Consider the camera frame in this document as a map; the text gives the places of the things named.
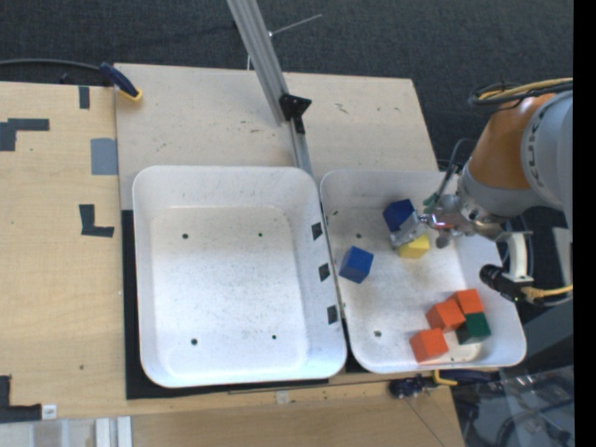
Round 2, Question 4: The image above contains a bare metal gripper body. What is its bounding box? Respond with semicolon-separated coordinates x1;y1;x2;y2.
417;194;508;240

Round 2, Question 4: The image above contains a dark blue cube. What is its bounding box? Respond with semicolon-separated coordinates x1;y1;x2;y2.
382;197;416;233

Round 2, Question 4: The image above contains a yellow cube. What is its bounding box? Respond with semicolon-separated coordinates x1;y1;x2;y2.
398;233;431;260

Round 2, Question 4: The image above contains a white plastic tray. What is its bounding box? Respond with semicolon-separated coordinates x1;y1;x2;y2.
131;164;348;389
319;169;528;375

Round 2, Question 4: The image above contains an orange cube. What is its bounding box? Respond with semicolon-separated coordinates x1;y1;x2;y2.
425;298;467;333
454;288;484;317
409;327;450;363

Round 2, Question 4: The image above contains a green cube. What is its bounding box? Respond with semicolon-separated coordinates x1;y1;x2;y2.
454;312;493;346

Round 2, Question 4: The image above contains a pale wood board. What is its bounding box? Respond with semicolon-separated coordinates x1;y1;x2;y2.
114;62;456;416

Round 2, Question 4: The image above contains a black cylinder on white bracket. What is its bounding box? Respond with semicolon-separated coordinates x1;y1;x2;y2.
479;230;535;303

